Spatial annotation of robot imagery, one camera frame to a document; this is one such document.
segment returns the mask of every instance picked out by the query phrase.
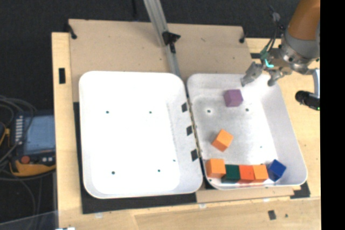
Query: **empty white tray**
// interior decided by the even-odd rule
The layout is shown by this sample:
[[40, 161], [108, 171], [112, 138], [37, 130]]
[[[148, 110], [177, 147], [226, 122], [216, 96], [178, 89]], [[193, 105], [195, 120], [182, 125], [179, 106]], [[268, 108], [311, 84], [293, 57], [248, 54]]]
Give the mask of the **empty white tray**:
[[[301, 185], [307, 179], [307, 169], [295, 137], [284, 99], [278, 84], [267, 85], [269, 75], [242, 87], [241, 74], [195, 74], [187, 82], [191, 110], [196, 126], [203, 165], [210, 158], [221, 158], [225, 164], [268, 164], [274, 159], [287, 169], [283, 176], [263, 184], [225, 184], [219, 178], [207, 178], [220, 190], [253, 185]], [[227, 107], [224, 93], [240, 89], [243, 103]], [[218, 132], [224, 129], [234, 138], [221, 152], [211, 145]]]
[[192, 193], [202, 171], [185, 86], [170, 73], [85, 73], [79, 81], [83, 181], [96, 198]]

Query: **blue cube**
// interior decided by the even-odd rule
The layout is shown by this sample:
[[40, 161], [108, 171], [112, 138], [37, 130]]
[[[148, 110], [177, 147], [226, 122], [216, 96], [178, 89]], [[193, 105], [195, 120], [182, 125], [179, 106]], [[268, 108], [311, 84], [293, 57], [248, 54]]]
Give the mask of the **blue cube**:
[[282, 177], [285, 170], [286, 167], [276, 159], [269, 163], [269, 165], [267, 166], [268, 176], [270, 180], [274, 182], [276, 182], [279, 178]]

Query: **block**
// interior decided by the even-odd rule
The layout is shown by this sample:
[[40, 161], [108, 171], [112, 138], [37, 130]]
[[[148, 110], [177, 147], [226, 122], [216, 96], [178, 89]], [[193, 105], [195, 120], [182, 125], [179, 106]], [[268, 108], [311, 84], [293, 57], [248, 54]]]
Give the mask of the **block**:
[[231, 144], [233, 135], [221, 129], [216, 138], [213, 140], [212, 145], [220, 151], [225, 151]]
[[262, 183], [268, 179], [266, 165], [253, 165], [254, 183]]
[[223, 159], [212, 158], [206, 162], [206, 175], [211, 178], [222, 178], [226, 175]]
[[226, 175], [222, 177], [222, 183], [234, 184], [240, 180], [238, 165], [225, 165]]
[[278, 160], [274, 159], [269, 165], [267, 166], [267, 172], [269, 178], [276, 182], [279, 178], [282, 177], [286, 170], [286, 166], [280, 163]]
[[238, 165], [240, 180], [238, 183], [247, 184], [254, 181], [254, 169], [252, 165]]
[[240, 89], [230, 89], [224, 93], [225, 105], [227, 107], [238, 107], [243, 102]]

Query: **purple cube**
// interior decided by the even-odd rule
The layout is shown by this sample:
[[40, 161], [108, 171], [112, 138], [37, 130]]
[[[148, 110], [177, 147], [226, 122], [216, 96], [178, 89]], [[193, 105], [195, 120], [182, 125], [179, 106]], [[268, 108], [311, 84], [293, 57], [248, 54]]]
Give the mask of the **purple cube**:
[[225, 91], [224, 100], [227, 107], [238, 107], [243, 102], [241, 90], [230, 89]]

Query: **orange cube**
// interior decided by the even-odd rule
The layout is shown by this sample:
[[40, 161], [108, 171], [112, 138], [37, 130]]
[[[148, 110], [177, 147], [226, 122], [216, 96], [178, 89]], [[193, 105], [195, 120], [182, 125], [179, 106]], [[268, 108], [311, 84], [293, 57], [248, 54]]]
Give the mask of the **orange cube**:
[[238, 167], [240, 180], [237, 183], [246, 184], [255, 180], [254, 169], [252, 165], [239, 165]]
[[216, 158], [208, 160], [206, 162], [206, 174], [211, 178], [222, 178], [226, 175], [224, 160]]
[[254, 178], [253, 182], [261, 183], [268, 179], [268, 172], [266, 165], [253, 165]]
[[231, 144], [233, 135], [221, 129], [217, 137], [213, 140], [212, 145], [220, 151], [225, 151]]

